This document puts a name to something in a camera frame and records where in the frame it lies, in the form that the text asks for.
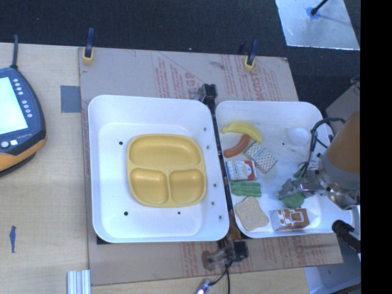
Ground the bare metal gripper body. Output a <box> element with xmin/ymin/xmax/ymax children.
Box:
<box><xmin>297</xmin><ymin>169</ymin><xmax>360</xmax><ymax>210</ymax></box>

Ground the green round toy food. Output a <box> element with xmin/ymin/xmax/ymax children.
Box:
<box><xmin>282</xmin><ymin>192</ymin><xmax>306</xmax><ymax>209</ymax></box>

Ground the orange and white carton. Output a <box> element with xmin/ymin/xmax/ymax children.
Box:
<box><xmin>269</xmin><ymin>208</ymin><xmax>320</xmax><ymax>233</ymax></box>

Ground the green pea pod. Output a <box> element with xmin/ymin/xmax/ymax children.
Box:
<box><xmin>230</xmin><ymin>181</ymin><xmax>262</xmax><ymax>198</ymax></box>

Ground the white carton with yellow pattern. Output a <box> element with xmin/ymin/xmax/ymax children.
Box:
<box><xmin>243</xmin><ymin>141</ymin><xmax>278</xmax><ymax>175</ymax></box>

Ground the beige bread slice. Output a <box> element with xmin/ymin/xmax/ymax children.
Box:
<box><xmin>234</xmin><ymin>195</ymin><xmax>270</xmax><ymax>231</ymax></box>

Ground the white and red carton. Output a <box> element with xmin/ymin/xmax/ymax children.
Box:
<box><xmin>225</xmin><ymin>160</ymin><xmax>258</xmax><ymax>183</ymax></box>

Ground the white egg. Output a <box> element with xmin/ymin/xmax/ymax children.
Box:
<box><xmin>287</xmin><ymin>127</ymin><xmax>311</xmax><ymax>147</ymax></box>

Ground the orange sausage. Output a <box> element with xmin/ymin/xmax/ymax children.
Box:
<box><xmin>223</xmin><ymin>134</ymin><xmax>251</xmax><ymax>159</ymax></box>

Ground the thin black and white rod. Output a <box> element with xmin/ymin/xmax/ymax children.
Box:
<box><xmin>207</xmin><ymin>99</ymin><xmax>238</xmax><ymax>245</ymax></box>

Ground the white plastic tray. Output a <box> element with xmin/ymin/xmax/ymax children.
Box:
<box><xmin>88</xmin><ymin>94</ymin><xmax>230</xmax><ymax>244</ymax></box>
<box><xmin>215</xmin><ymin>100</ymin><xmax>353</xmax><ymax>239</ymax></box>

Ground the yellow banana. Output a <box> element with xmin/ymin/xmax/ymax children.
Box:
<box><xmin>219</xmin><ymin>121</ymin><xmax>263</xmax><ymax>144</ymax></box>

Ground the yellow divided plate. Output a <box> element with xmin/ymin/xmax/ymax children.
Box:
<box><xmin>126</xmin><ymin>134</ymin><xmax>207</xmax><ymax>208</ymax></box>

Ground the brown cardboard board red print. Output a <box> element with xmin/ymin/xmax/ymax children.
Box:
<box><xmin>78</xmin><ymin>47</ymin><xmax>344</xmax><ymax>286</ymax></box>

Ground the black cylinder on white bracket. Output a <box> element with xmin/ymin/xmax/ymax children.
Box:
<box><xmin>331</xmin><ymin>205</ymin><xmax>361</xmax><ymax>254</ymax></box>

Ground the black block with thin wires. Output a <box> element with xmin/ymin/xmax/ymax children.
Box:
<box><xmin>198</xmin><ymin>83</ymin><xmax>218</xmax><ymax>104</ymax></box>
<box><xmin>233</xmin><ymin>240</ymin><xmax>249</xmax><ymax>260</ymax></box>

